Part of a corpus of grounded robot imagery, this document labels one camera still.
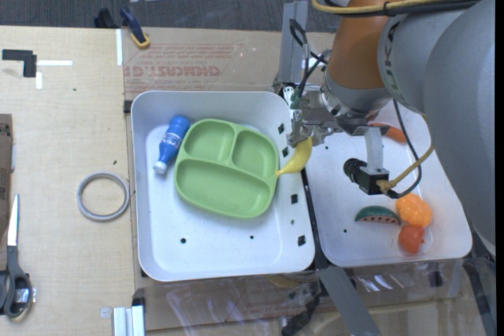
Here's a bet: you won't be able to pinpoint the grey tape ring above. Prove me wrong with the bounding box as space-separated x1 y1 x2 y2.
76 172 131 223

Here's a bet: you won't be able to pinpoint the grey-handled scissors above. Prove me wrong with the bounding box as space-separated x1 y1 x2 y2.
0 193 35 319

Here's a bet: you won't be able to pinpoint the brown cardboard piece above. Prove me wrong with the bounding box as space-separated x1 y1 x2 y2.
0 113 15 245

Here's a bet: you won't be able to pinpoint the brown cardboard board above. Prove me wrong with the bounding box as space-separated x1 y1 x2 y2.
121 26 476 331

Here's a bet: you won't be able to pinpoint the green divided plate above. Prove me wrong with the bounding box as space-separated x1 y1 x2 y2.
172 118 281 220

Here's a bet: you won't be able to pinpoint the black cylinder on white bracket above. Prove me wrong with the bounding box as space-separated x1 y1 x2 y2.
343 127 391 196

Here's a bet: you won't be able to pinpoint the yellow-orange bell pepper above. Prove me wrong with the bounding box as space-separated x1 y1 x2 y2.
395 192 433 228

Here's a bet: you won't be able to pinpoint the orange carrot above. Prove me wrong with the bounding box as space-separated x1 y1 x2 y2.
368 122 408 144

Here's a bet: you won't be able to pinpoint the yellow banana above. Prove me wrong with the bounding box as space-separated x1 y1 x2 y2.
275 135 314 179

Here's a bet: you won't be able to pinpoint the blue bottle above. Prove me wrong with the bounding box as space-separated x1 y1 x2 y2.
152 114 192 175

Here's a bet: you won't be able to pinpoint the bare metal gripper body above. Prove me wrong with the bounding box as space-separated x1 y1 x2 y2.
291 86 373 136

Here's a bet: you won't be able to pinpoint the white plastic tray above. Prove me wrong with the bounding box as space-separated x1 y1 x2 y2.
302 90 473 269
130 90 317 282

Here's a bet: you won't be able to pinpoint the watermelon slice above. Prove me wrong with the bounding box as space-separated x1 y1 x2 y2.
354 205 402 227

